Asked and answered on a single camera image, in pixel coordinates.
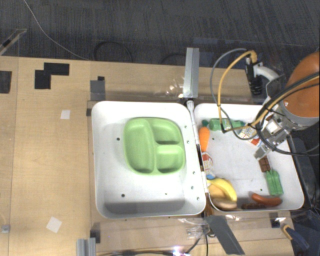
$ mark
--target black connector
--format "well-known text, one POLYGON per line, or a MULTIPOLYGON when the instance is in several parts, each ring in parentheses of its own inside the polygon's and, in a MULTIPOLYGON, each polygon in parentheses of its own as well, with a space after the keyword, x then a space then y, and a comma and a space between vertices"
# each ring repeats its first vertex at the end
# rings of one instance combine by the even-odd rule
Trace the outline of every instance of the black connector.
POLYGON ((255 77, 255 71, 254 71, 254 66, 258 65, 259 63, 260 62, 245 64, 246 78, 248 80, 250 92, 252 95, 260 95, 262 94, 262 91, 263 91, 262 78, 260 75, 257 75, 255 77))

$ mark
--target white wire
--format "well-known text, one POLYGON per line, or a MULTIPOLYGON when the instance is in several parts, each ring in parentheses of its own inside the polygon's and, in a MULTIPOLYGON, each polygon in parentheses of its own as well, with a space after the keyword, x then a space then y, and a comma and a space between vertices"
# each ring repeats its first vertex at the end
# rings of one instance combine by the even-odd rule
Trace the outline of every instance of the white wire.
POLYGON ((42 26, 40 25, 37 17, 35 16, 34 12, 31 10, 31 8, 30 8, 29 4, 27 3, 27 1, 26 1, 26 0, 23 0, 23 2, 25 3, 26 7, 29 9, 30 13, 32 14, 32 16, 33 16, 36 24, 38 25, 38 27, 40 28, 40 30, 42 31, 42 33, 43 33, 49 40, 51 40, 52 42, 54 42, 57 46, 61 47, 62 49, 64 49, 64 50, 67 51, 68 53, 71 53, 72 55, 74 55, 74 56, 76 56, 76 57, 78 57, 78 58, 80 58, 80 59, 82 59, 82 60, 89 61, 88 58, 81 57, 80 55, 78 55, 78 54, 76 54, 76 53, 68 50, 68 49, 65 48, 63 45, 61 45, 60 43, 58 43, 57 41, 53 40, 53 39, 44 31, 44 29, 43 29, 42 26))

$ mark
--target wooden table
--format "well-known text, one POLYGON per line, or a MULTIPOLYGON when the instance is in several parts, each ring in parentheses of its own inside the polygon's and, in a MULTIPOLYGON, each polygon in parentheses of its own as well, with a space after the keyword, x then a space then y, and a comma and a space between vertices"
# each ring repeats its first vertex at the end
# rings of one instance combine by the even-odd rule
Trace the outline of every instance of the wooden table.
MULTIPOLYGON (((92 225, 86 116, 90 80, 105 77, 107 99, 141 101, 155 99, 154 95, 168 99, 167 94, 177 99, 185 69, 1 56, 0 70, 12 71, 10 93, 0 94, 0 224, 11 227, 9 233, 0 233, 0 255, 76 255, 77 239, 88 239, 92 225), (70 64, 69 76, 53 75, 51 89, 35 89, 35 70, 43 70, 44 62, 70 64), (62 110, 70 110, 69 119, 61 119, 62 110), (57 233, 46 228, 51 217, 62 222, 57 233)), ((210 95, 210 71, 200 68, 199 95, 203 99, 210 95)), ((217 69, 214 74, 215 88, 222 72, 217 69)), ((243 70, 230 72, 223 97, 224 101, 250 102, 243 70)), ((279 228, 271 228, 267 213, 239 217, 244 222, 231 222, 231 228, 246 255, 293 255, 290 241, 279 228)), ((292 225, 289 212, 280 212, 279 217, 292 225)), ((185 239, 186 231, 182 234, 170 221, 165 222, 163 232, 177 241, 185 239)), ((117 233, 119 238, 130 232, 127 244, 136 248, 146 244, 142 236, 148 231, 146 226, 142 230, 128 225, 122 230, 117 224, 109 227, 110 234, 117 233)), ((151 233, 150 239, 163 234, 151 233)), ((187 240, 185 245, 193 242, 187 240)), ((209 255, 226 255, 216 238, 209 242, 209 255)), ((205 255, 205 251, 202 240, 192 255, 205 255)))

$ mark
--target orange carrot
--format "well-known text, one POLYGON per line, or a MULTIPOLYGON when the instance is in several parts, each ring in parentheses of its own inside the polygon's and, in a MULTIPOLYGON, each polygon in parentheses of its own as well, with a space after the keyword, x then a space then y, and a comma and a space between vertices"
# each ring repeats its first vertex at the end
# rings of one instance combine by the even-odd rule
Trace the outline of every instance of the orange carrot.
POLYGON ((199 141, 202 152, 206 152, 210 138, 210 130, 207 127, 201 127, 199 130, 199 141))

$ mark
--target yellow banana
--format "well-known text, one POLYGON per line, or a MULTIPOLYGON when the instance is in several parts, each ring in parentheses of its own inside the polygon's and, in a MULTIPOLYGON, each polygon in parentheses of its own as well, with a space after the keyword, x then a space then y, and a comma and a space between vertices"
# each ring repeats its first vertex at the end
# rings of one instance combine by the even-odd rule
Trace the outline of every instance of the yellow banana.
POLYGON ((237 201, 237 193, 234 187, 231 185, 231 183, 228 182, 227 180, 223 178, 214 178, 214 179, 208 180, 208 182, 210 182, 217 188, 221 189, 225 193, 226 197, 231 201, 233 202, 237 201))

